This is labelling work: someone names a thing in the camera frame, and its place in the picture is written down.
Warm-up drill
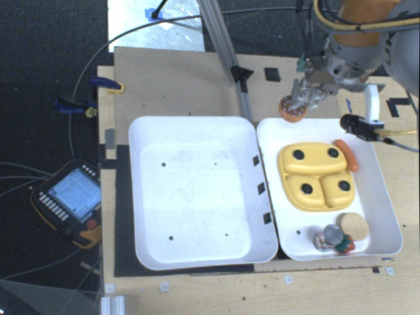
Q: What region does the black cylinder on white bracket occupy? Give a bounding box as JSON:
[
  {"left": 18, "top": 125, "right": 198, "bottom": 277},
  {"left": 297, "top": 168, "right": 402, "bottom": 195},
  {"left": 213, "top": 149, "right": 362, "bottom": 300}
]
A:
[{"left": 339, "top": 83, "right": 386, "bottom": 142}]

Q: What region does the orange and green toy vegetable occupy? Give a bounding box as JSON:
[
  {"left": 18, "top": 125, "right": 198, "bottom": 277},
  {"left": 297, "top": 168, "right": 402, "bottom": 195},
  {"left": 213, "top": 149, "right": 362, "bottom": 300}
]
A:
[{"left": 333, "top": 234, "right": 356, "bottom": 256}]

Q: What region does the white plastic tray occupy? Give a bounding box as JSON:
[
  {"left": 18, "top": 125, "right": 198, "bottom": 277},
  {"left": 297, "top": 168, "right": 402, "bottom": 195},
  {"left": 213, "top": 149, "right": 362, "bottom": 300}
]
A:
[
  {"left": 127, "top": 115, "right": 280, "bottom": 272},
  {"left": 255, "top": 117, "right": 404, "bottom": 263}
]

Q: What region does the brown cardboard board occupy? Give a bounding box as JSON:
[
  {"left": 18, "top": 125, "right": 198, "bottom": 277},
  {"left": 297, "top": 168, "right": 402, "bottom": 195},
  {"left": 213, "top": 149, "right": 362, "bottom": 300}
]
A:
[{"left": 113, "top": 45, "right": 387, "bottom": 278}]

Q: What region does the orange sausage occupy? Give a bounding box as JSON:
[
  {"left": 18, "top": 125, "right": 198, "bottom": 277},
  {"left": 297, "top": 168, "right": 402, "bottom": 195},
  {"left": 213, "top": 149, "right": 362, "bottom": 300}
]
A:
[{"left": 332, "top": 138, "right": 360, "bottom": 173}]

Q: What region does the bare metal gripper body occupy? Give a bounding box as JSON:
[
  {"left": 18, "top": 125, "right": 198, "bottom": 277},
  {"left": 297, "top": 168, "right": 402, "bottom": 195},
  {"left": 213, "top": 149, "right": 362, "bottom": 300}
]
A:
[{"left": 301, "top": 56, "right": 370, "bottom": 95}]

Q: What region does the small silver-topped can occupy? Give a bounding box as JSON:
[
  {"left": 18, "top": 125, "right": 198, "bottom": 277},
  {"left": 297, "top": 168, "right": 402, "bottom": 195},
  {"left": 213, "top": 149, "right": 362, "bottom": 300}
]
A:
[{"left": 313, "top": 224, "right": 345, "bottom": 253}]

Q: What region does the yellow divided plate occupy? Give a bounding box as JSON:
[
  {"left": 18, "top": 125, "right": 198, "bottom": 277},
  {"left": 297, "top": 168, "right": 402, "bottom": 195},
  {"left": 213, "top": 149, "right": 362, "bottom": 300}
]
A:
[{"left": 277, "top": 141, "right": 357, "bottom": 213}]

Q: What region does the beige round biscuit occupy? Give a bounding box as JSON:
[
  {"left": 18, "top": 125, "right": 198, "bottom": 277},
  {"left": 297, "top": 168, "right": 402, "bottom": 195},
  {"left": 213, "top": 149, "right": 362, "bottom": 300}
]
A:
[{"left": 339, "top": 212, "right": 369, "bottom": 242}]

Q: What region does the brown doughnut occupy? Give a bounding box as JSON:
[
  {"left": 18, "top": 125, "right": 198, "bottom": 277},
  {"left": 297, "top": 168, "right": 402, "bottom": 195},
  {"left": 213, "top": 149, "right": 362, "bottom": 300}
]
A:
[{"left": 278, "top": 94, "right": 308, "bottom": 123}]

